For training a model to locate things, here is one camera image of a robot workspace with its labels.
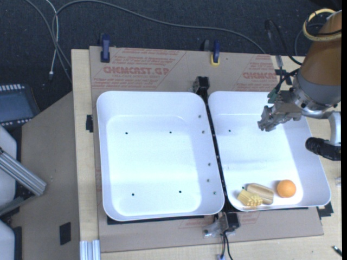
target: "empty tray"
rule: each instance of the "empty tray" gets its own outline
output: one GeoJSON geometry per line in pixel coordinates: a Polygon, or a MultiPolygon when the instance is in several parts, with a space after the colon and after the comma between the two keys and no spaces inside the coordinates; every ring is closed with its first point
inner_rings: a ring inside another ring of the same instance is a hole
{"type": "Polygon", "coordinates": [[[97,100],[102,201],[118,221],[213,215],[224,194],[203,100],[118,92],[97,100]]]}
{"type": "Polygon", "coordinates": [[[209,107],[220,151],[223,175],[230,203],[241,211],[321,206],[330,201],[330,189],[319,156],[305,148],[311,132],[305,117],[261,131],[267,93],[214,92],[209,107]],[[292,180],[297,187],[291,198],[277,194],[271,205],[245,207],[237,195],[247,184],[258,183],[276,189],[280,180],[292,180]]]}

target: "blue clamp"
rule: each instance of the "blue clamp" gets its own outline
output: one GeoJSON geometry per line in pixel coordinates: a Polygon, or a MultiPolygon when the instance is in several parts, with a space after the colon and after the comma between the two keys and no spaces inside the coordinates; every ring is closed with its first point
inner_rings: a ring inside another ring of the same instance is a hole
{"type": "Polygon", "coordinates": [[[213,47],[213,54],[211,55],[211,64],[213,66],[219,66],[220,60],[219,60],[219,52],[220,52],[221,46],[218,40],[214,41],[214,47],[213,47]]]}
{"type": "Polygon", "coordinates": [[[102,34],[100,45],[102,47],[100,61],[102,63],[109,63],[110,62],[110,35],[102,34]]]}

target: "dark background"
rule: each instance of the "dark background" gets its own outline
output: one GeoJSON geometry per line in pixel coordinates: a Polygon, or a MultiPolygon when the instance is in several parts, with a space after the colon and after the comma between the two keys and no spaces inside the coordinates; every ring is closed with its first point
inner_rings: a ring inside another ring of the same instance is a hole
{"type": "MultiPolygon", "coordinates": [[[[44,0],[32,1],[52,23],[53,10],[44,0]]],[[[73,0],[50,0],[56,9],[73,0]]],[[[171,23],[219,27],[251,38],[268,54],[286,55],[274,28],[275,46],[267,37],[264,21],[273,20],[281,30],[288,53],[304,20],[323,7],[339,10],[342,0],[101,0],[171,23]]],[[[200,50],[205,39],[218,39],[221,51],[261,53],[252,43],[227,32],[170,27],[146,21],[117,9],[81,3],[59,14],[59,44],[70,59],[71,49],[98,44],[101,33],[110,34],[117,47],[200,50]]],[[[297,52],[304,56],[310,41],[298,37],[297,52]]],[[[54,46],[42,17],[23,0],[0,0],[0,85],[27,83],[40,110],[72,90],[59,61],[48,81],[54,46]]]]}

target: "orange fruit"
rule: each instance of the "orange fruit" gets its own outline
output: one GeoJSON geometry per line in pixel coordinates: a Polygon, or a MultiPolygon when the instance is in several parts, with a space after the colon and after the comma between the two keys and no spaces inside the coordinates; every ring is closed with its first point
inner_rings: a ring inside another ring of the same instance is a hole
{"type": "Polygon", "coordinates": [[[288,179],[280,181],[277,185],[277,193],[281,197],[292,197],[295,195],[297,191],[297,187],[295,186],[293,181],[288,179]]]}

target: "yellow cable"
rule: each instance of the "yellow cable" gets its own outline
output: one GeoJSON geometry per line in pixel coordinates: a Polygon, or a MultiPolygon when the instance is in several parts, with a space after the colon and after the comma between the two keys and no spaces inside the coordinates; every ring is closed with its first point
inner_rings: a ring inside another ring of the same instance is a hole
{"type": "Polygon", "coordinates": [[[331,14],[334,14],[335,11],[334,10],[331,10],[331,9],[321,9],[321,10],[318,10],[318,11],[315,11],[313,12],[312,14],[310,14],[309,18],[307,21],[304,22],[304,25],[303,25],[303,32],[304,32],[304,35],[311,41],[332,41],[332,40],[336,40],[340,37],[342,37],[342,32],[338,32],[334,35],[329,35],[329,36],[313,36],[311,35],[307,29],[306,29],[306,24],[308,22],[311,21],[311,19],[313,19],[315,16],[323,13],[323,12],[328,12],[328,13],[331,13],[331,14]]]}

